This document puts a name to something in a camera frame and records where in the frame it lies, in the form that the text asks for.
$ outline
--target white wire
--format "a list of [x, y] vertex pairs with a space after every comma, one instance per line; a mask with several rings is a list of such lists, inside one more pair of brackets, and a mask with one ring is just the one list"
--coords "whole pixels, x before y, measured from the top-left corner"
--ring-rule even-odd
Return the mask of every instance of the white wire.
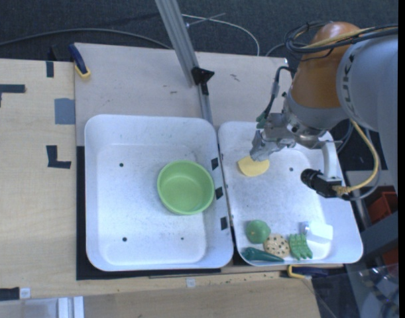
[[213, 23], [224, 24], [224, 25], [228, 25], [228, 26], [240, 29], [243, 32], [247, 33], [255, 41], [255, 44], [257, 45], [257, 56], [260, 55], [260, 44], [259, 44], [257, 38], [255, 38], [255, 36], [251, 32], [249, 32], [249, 30], [247, 30], [247, 29], [245, 29], [245, 28], [243, 28], [243, 27], [241, 27], [239, 25], [235, 25], [235, 24], [232, 24], [232, 23], [228, 23], [227, 21], [221, 21], [221, 20], [217, 20], [217, 19], [213, 19], [213, 18], [203, 18], [203, 17], [197, 17], [195, 15], [187, 15], [187, 14], [182, 14], [182, 16], [186, 17], [186, 18], [212, 21]]

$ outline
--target plastic tray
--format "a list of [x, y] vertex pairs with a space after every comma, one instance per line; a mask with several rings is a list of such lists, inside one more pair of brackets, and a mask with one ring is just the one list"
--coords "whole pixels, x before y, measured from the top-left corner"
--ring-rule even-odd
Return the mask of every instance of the plastic tray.
[[[217, 136], [197, 118], [97, 115], [85, 127], [86, 250], [100, 270], [220, 268], [233, 242]], [[175, 215], [156, 180], [167, 163], [201, 164], [214, 181], [212, 205]]]
[[[363, 244], [351, 203], [337, 198], [323, 198], [304, 185], [300, 175], [306, 168], [323, 170], [321, 150], [308, 150], [296, 145], [270, 155], [270, 168], [257, 177], [246, 177], [237, 161], [249, 154], [256, 123], [228, 122], [220, 126], [219, 145], [223, 173], [236, 245], [239, 253], [246, 247], [263, 250], [262, 244], [251, 244], [245, 235], [246, 224], [254, 219], [266, 221], [272, 233], [287, 238], [300, 233], [300, 223], [319, 221], [333, 226], [333, 240], [320, 244], [308, 241], [312, 259], [285, 258], [285, 264], [348, 264], [358, 261]], [[322, 139], [331, 140], [330, 134]], [[253, 262], [255, 266], [273, 265], [272, 262]]]

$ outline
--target green plate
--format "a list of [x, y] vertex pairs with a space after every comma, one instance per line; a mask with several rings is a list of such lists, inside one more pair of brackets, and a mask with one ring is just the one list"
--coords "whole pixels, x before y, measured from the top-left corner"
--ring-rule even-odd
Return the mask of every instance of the green plate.
[[190, 160], [177, 160], [165, 165], [158, 175], [157, 188], [164, 206], [179, 215], [202, 212], [214, 199], [211, 175]]

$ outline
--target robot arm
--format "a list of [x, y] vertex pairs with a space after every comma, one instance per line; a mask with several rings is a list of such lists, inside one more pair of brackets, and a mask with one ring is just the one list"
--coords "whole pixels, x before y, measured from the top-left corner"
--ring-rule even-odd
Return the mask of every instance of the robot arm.
[[[262, 161], [298, 143], [321, 148], [325, 162], [333, 161], [320, 138], [343, 119], [351, 119], [379, 133], [398, 193], [398, 28], [379, 32], [327, 23], [304, 51], [282, 112], [265, 115], [257, 126], [251, 158]], [[273, 85], [272, 99], [277, 90]], [[336, 196], [333, 165], [326, 165], [325, 174], [307, 171], [302, 180], [325, 197]]]

